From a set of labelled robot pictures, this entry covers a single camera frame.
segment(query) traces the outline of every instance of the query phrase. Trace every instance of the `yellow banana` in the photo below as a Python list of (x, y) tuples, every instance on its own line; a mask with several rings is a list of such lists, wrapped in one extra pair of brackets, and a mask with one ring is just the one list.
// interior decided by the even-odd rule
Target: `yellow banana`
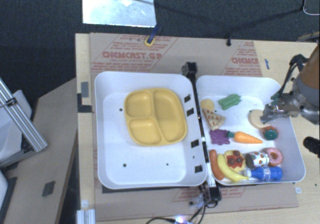
[(217, 159), (218, 159), (217, 161), (218, 161), (218, 166), (219, 166), (220, 170), (224, 173), (224, 175), (227, 178), (229, 178), (235, 182), (242, 180), (242, 179), (249, 179), (248, 177), (242, 176), (239, 173), (231, 170), (222, 154), (218, 154)]

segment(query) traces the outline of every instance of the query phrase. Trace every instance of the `pink donut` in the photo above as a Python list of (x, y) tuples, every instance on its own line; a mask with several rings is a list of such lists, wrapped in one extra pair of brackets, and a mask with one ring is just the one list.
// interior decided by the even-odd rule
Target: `pink donut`
[(282, 162), (282, 154), (278, 149), (276, 149), (274, 147), (269, 147), (269, 148), (265, 149), (265, 152), (269, 156), (269, 160), (270, 160), (270, 162), (268, 164), (269, 166), (274, 167), (274, 166), (279, 165)]

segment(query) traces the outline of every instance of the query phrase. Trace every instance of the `yellow plate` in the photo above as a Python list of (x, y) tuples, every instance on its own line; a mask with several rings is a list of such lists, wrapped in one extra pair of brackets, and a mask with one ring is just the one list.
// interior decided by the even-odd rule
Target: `yellow plate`
[(186, 136), (184, 110), (171, 90), (152, 88), (133, 91), (125, 98), (124, 109), (129, 134), (139, 145), (168, 145)]

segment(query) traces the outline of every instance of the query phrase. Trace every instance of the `blue bottle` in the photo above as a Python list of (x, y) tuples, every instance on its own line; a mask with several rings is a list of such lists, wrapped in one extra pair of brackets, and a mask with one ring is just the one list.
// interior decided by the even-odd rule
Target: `blue bottle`
[(245, 170), (244, 172), (245, 176), (255, 177), (260, 180), (281, 179), (283, 174), (282, 169), (278, 166), (261, 166), (256, 169)]

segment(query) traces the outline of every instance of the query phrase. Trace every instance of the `cardboard sheet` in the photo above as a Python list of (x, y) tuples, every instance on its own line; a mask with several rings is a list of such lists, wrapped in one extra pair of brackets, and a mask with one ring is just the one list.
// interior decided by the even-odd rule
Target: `cardboard sheet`
[[(261, 77), (253, 42), (156, 37), (152, 47), (144, 45), (146, 36), (91, 34), (91, 84), (103, 71), (180, 73), (186, 62), (196, 62), (201, 75)], [(95, 108), (94, 87), (91, 88)], [(197, 187), (114, 191), (103, 189), (97, 177), (96, 123), (93, 115), (94, 185), (96, 220), (150, 218), (193, 214), (189, 202), (200, 194)], [(297, 207), (291, 183), (222, 187), (222, 200), (208, 213)]]

